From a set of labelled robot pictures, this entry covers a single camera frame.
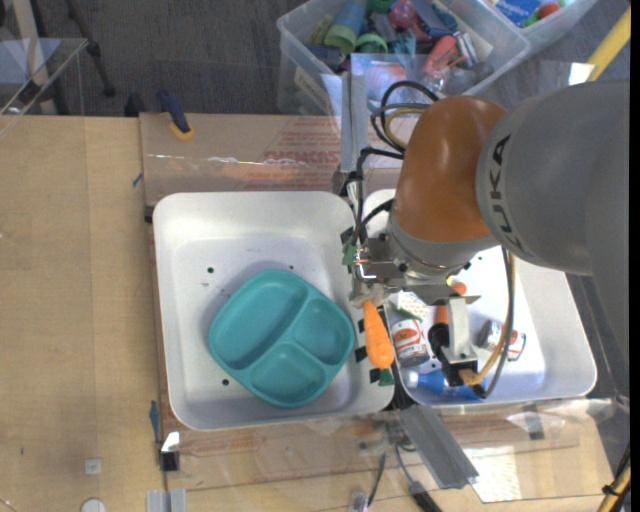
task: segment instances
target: yellow cable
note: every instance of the yellow cable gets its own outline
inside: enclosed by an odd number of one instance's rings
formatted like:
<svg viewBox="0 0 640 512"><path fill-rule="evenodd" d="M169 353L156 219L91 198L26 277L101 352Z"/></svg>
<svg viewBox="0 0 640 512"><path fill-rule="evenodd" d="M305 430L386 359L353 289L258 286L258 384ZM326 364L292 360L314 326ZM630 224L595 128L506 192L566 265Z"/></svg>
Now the yellow cable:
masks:
<svg viewBox="0 0 640 512"><path fill-rule="evenodd" d="M622 469L622 472L620 473L618 478L616 478L614 482L611 484L611 489L613 490L613 492L619 495L622 493L622 491L624 491L625 487L630 481L631 481L631 459L627 460L626 464L624 465L624 468ZM602 500L600 507L598 507L598 512L610 512L611 510L613 510L613 507L616 505L616 502L618 501L618 496L616 496L616 494L607 494L604 500Z"/></svg>
<svg viewBox="0 0 640 512"><path fill-rule="evenodd" d="M405 115L405 114L422 114L424 112L425 108L426 108L426 106L424 106L424 107L415 107L415 108L402 107L402 108L397 108L396 110L394 110L390 114L387 114L387 117L385 118L385 122L384 122L384 128L385 128L385 134L386 134L387 137L389 137L389 140L391 142L393 142L394 144L397 144L401 148L407 149L407 143L405 141L403 141L403 140L400 140L391 131L391 121L393 121L397 116L401 116L401 115Z"/></svg>
<svg viewBox="0 0 640 512"><path fill-rule="evenodd" d="M596 66L591 72L591 75L589 75L587 81L593 82L594 80L597 80L630 38L631 6L627 7L624 14L605 36L596 50L591 54L589 60L587 60L587 64L593 64Z"/></svg>
<svg viewBox="0 0 640 512"><path fill-rule="evenodd" d="M515 295L515 286L516 286L515 259L513 258L513 255L511 253L509 253L508 257L509 257L509 267L511 268L511 287L513 290L512 295ZM509 311L507 311L507 317L504 321L504 325L508 325L510 323L511 323L511 310L509 309ZM482 370L480 370L480 372L476 373L473 370L469 370L469 369L460 370L459 375L465 386L476 386L482 383L482 380L487 376L487 374L489 373L489 370L491 370L493 365L496 364L496 361L500 357L500 354L502 353L502 350L508 341L507 336L509 335L509 333L507 331L508 329L502 329L498 344L495 346L495 348L491 352L489 359L487 359L487 362L484 364L484 367L482 368Z"/></svg>

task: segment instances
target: soda can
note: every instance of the soda can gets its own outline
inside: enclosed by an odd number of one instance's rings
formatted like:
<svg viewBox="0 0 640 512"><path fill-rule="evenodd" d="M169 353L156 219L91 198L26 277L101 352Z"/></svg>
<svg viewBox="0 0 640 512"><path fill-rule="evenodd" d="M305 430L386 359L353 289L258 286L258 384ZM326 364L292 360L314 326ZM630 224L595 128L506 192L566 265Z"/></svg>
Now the soda can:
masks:
<svg viewBox="0 0 640 512"><path fill-rule="evenodd" d="M476 345L480 348L487 350L493 350L500 342L500 336L502 335L503 325L493 320L487 320L482 327L478 336L478 342ZM509 341L509 353L507 359L509 361L516 361L527 343L527 336L523 332L518 332L512 329L511 340Z"/></svg>
<svg viewBox="0 0 640 512"><path fill-rule="evenodd" d="M391 337L400 366L418 366L431 359L420 322L401 320L391 326Z"/></svg>

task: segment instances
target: yellow pole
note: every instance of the yellow pole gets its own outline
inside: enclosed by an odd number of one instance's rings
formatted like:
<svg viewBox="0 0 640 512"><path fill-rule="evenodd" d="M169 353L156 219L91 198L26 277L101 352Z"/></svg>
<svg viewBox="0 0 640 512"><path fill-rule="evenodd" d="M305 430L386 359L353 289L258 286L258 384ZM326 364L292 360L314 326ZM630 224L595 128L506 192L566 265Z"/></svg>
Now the yellow pole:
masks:
<svg viewBox="0 0 640 512"><path fill-rule="evenodd" d="M616 494L607 494L607 496L600 504L598 512L611 512L613 510L613 507L616 505L616 502L618 501L618 497L616 495L624 491L629 482L631 482L631 459L627 460L624 468L622 469L622 472L611 485L611 489Z"/></svg>
<svg viewBox="0 0 640 512"><path fill-rule="evenodd" d="M602 72L607 69L607 66L615 56L618 55L618 52L622 50L622 47L630 38L631 6L627 7L624 14L598 45L596 50L591 54L591 57L589 57L587 64L593 64L595 66L595 69L592 71L591 75L589 75L589 82L596 80Z"/></svg>

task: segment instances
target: small can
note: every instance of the small can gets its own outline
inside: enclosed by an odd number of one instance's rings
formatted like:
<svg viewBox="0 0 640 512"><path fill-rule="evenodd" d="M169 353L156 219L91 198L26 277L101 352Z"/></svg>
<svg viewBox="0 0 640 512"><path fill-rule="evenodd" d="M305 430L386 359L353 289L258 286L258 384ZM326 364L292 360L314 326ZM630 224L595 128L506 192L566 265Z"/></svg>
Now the small can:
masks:
<svg viewBox="0 0 640 512"><path fill-rule="evenodd" d="M467 53L469 54L469 60L472 64L478 64L480 62L480 59L478 58L475 47L473 46L471 36L468 32L462 32L460 36L462 38L462 41L464 42Z"/></svg>
<svg viewBox="0 0 640 512"><path fill-rule="evenodd" d="M473 60L471 59L471 53L469 52L469 48L467 48L467 43L465 42L461 32L456 32L455 34L453 34L453 37L456 38L456 43L460 55L464 57L464 60L458 65L461 68L469 69L475 64L475 62L473 62Z"/></svg>
<svg viewBox="0 0 640 512"><path fill-rule="evenodd" d="M427 340L417 320L406 319L396 322L391 326L391 337L400 366L418 366L431 359Z"/></svg>
<svg viewBox="0 0 640 512"><path fill-rule="evenodd" d="M493 320L487 320L478 335L478 342L476 345L480 348L493 350L500 342L502 328L502 324ZM516 361L520 357L520 354L522 354L526 343L526 334L513 329L511 332L511 340L509 341L509 353L507 354L507 359L509 361Z"/></svg>

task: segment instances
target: orange carrot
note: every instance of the orange carrot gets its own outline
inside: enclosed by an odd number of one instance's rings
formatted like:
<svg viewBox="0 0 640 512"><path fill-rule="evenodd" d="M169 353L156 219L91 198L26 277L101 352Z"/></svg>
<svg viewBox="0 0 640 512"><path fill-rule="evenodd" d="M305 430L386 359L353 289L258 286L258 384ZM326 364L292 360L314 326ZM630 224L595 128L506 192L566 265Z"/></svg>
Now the orange carrot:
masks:
<svg viewBox="0 0 640 512"><path fill-rule="evenodd" d="M389 332L378 313L378 310L370 300L362 305L364 312L364 333L367 347L367 356L371 364L384 370L391 366L395 358L393 345L389 339Z"/></svg>

